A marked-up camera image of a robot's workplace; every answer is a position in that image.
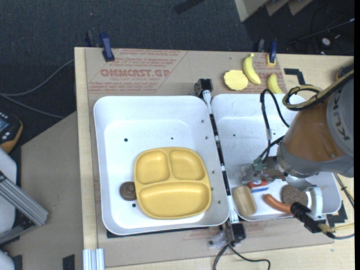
toy sausage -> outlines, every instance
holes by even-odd
[[[269,204],[272,208],[282,211],[282,212],[291,213],[291,211],[290,211],[291,205],[285,204],[285,203],[282,203],[282,202],[276,200],[271,194],[266,194],[264,199],[265,199],[265,202],[267,204]]]

yellow pineapple ring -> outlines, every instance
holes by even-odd
[[[224,82],[232,90],[243,90],[249,80],[241,70],[230,70],[224,74]]]

toy banana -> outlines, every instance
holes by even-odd
[[[255,72],[253,68],[253,57],[254,57],[254,53],[251,53],[247,58],[244,59],[242,63],[242,69],[248,80],[258,85],[261,83],[261,80],[259,75]]]
[[[277,77],[275,73],[271,74],[268,78],[268,88],[273,94],[283,93],[283,91],[280,89],[279,85],[277,84]]]

yellow plate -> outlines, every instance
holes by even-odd
[[[195,216],[211,203],[204,162],[188,148],[155,148],[140,153],[135,160],[134,182],[140,208],[156,219]]]

gray carpet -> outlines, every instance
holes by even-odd
[[[296,16],[286,6],[272,17],[261,8],[241,23],[234,0],[0,0],[0,93],[39,85],[73,59],[74,47],[85,46],[89,29],[108,32],[111,45],[119,48],[252,51],[259,39],[268,47],[277,38],[278,53],[314,53],[312,44],[299,52],[286,43],[341,22],[353,11],[354,0],[315,0]],[[354,26],[341,30],[353,34]],[[353,38],[341,43],[328,54],[353,55]],[[13,99],[58,116],[71,114],[76,109],[73,65]],[[4,97],[0,108],[24,123],[19,145],[60,120]]]

